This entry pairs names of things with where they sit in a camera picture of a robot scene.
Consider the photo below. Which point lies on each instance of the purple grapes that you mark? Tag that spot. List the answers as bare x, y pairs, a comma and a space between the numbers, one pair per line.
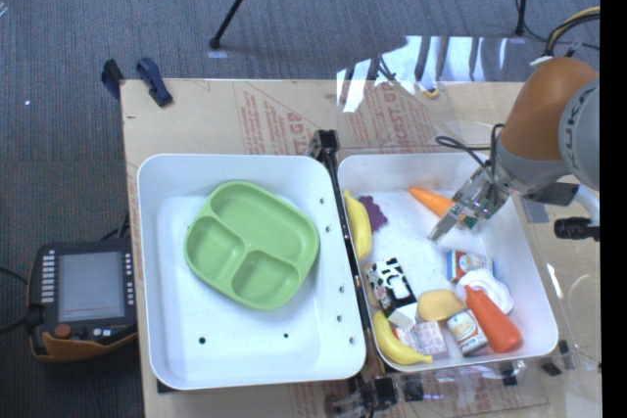
374, 213

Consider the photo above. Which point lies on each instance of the black and white cow carton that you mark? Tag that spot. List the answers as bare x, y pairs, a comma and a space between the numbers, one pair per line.
392, 284

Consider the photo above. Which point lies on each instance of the small printed can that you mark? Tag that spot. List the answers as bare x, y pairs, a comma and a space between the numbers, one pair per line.
467, 333

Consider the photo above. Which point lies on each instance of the yellow biscuit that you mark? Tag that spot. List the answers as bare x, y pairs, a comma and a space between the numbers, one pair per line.
438, 305

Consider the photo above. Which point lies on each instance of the green divided plate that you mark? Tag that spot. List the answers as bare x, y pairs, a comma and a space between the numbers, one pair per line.
250, 245

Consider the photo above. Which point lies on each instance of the orange and white packet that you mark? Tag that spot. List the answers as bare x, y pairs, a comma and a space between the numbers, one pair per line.
426, 339

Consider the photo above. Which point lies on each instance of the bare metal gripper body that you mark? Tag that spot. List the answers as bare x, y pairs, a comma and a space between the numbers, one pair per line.
477, 198

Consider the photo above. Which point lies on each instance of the blue and white carton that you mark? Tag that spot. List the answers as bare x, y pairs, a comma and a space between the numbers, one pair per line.
467, 263

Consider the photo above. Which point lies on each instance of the brown cardboard board red print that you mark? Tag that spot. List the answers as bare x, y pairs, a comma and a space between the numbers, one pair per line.
196, 122

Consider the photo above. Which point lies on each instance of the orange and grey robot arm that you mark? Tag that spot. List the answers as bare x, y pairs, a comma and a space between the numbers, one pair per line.
544, 122

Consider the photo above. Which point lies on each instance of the black cylinder on white bracket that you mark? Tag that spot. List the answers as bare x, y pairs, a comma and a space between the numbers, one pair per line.
575, 228

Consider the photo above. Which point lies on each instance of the yellow banana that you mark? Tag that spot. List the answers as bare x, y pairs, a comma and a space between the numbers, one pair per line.
392, 342
360, 225

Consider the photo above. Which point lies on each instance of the white plastic tray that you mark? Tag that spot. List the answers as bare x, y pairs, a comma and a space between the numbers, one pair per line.
416, 235
245, 347

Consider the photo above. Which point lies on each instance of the orange bottle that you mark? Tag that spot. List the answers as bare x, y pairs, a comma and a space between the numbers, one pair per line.
492, 320

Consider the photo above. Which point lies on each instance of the white cream dollop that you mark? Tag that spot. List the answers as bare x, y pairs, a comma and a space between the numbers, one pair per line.
492, 286

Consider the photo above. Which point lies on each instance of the orange carrot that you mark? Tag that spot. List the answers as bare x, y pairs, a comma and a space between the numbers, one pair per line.
433, 200

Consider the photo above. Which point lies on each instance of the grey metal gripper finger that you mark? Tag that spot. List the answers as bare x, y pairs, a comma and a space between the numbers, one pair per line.
449, 226
441, 222

